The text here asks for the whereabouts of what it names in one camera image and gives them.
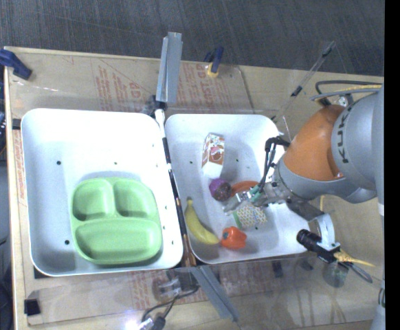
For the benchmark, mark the green divided plate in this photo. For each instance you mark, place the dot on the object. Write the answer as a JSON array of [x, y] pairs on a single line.
[[117, 232]]

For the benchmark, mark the yellow banana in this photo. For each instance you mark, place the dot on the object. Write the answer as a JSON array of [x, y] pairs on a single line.
[[196, 227]]

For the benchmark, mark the brown cardboard board red print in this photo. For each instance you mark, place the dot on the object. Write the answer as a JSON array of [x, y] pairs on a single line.
[[83, 81]]

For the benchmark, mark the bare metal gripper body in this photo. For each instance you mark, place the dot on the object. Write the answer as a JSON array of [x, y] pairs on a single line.
[[270, 195]]

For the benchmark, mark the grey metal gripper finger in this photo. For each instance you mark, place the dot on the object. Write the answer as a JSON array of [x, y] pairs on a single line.
[[244, 195], [233, 206]]

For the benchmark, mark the white and orange carton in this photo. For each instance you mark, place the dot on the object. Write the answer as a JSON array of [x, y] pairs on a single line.
[[213, 156]]

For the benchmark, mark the black cylinder on white bracket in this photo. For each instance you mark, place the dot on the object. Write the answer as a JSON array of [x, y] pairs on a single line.
[[318, 242]]

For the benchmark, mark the orange bell pepper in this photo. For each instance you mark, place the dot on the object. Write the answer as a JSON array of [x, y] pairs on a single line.
[[233, 238]]

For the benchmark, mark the white plastic tray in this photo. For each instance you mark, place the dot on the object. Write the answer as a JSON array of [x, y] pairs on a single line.
[[244, 139], [93, 143]]

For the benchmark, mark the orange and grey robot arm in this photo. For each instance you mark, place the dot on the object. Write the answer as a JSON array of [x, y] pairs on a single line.
[[310, 150]]

